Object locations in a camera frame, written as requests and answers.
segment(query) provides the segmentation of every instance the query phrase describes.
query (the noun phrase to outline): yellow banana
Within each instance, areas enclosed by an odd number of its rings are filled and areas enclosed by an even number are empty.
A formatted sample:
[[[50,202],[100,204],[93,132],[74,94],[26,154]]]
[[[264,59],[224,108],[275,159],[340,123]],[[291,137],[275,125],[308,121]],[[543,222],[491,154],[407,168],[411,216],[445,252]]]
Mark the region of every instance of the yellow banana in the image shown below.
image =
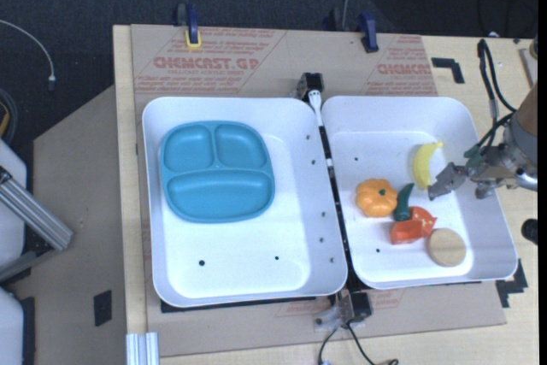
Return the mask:
[[[435,152],[437,148],[441,148],[442,146],[443,142],[441,141],[438,141],[437,143],[423,144],[414,155],[412,170],[414,172],[416,184],[421,189],[426,189],[431,184],[429,161],[431,160],[433,152]]]

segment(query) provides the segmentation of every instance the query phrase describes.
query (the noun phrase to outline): blue plate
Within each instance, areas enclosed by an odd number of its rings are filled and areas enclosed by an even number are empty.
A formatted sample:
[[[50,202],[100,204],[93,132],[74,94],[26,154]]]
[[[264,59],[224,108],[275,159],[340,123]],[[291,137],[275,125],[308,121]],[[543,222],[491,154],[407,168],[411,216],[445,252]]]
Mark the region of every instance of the blue plate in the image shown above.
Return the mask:
[[[261,215],[274,200],[274,171],[262,136],[231,121],[175,127],[162,141],[162,185],[169,207],[193,222]]]

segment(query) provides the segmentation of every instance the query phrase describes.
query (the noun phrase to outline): toy pumpkin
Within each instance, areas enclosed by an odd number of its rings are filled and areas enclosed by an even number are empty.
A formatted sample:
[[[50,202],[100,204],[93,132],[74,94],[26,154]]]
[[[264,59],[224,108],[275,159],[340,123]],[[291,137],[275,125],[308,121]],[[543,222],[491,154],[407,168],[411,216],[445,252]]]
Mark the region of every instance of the toy pumpkin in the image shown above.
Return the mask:
[[[357,187],[356,204],[366,216],[386,217],[397,206],[397,191],[387,180],[366,180]]]

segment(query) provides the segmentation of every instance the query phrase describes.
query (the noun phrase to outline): wooden table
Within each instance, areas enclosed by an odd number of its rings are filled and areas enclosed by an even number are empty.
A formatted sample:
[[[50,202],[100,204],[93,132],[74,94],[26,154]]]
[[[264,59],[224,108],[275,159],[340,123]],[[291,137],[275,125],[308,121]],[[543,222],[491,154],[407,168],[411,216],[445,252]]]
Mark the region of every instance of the wooden table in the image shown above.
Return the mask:
[[[477,38],[423,37],[426,53],[431,57],[454,58],[466,80],[457,85],[450,70],[434,68],[432,74],[439,96],[454,97],[471,112],[477,132],[488,131],[491,120],[485,89],[477,73]],[[530,90],[519,50],[529,41],[516,44],[508,39],[490,39],[489,45],[497,62],[498,81],[509,102],[518,105]],[[115,96],[118,122],[118,144],[121,183],[121,221],[123,262],[125,270],[126,329],[128,333],[146,333],[143,249],[140,225],[138,162],[135,155],[136,127],[132,87],[132,40],[129,26],[114,27]],[[503,326],[473,328],[438,333],[399,335],[389,338],[364,339],[365,351],[380,362],[397,357],[401,364],[477,364],[539,363],[538,355],[538,248],[521,236],[521,225],[527,218],[537,218],[537,193],[498,190],[503,211],[514,236],[515,248],[522,261],[528,288],[525,293],[510,296],[506,309],[508,323]],[[240,350],[205,355],[163,358],[163,365],[227,364],[315,364],[318,344]],[[328,344],[323,355],[332,364],[363,363],[353,341]]]

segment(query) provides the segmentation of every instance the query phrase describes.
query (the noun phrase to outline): dark green toy vegetable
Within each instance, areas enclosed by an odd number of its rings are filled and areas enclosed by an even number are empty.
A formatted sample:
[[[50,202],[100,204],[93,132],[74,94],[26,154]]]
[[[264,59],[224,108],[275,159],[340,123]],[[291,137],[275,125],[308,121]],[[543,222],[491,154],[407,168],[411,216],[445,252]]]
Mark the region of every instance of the dark green toy vegetable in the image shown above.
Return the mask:
[[[412,189],[414,189],[414,183],[409,183],[397,194],[397,207],[393,212],[393,217],[397,222],[410,219],[409,199]]]

